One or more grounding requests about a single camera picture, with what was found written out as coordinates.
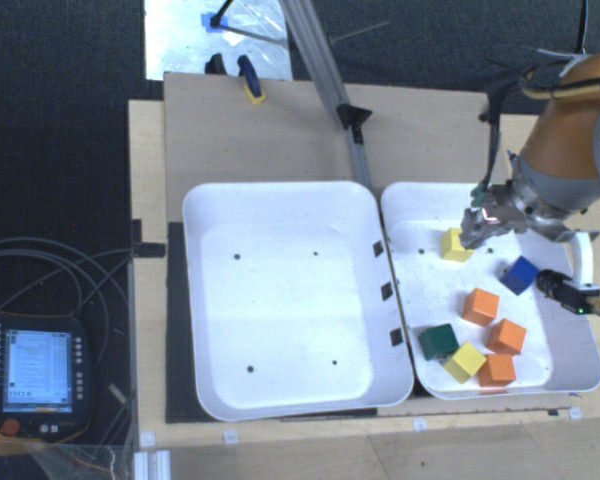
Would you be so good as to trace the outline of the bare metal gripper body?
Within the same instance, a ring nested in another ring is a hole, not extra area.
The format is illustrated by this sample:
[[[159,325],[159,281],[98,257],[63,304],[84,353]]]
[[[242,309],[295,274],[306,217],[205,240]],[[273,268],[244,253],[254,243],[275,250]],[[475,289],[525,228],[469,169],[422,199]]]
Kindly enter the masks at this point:
[[[583,209],[582,183],[478,185],[478,210],[483,225],[504,225],[510,232],[534,231],[549,241],[568,241],[574,231],[565,221]]]

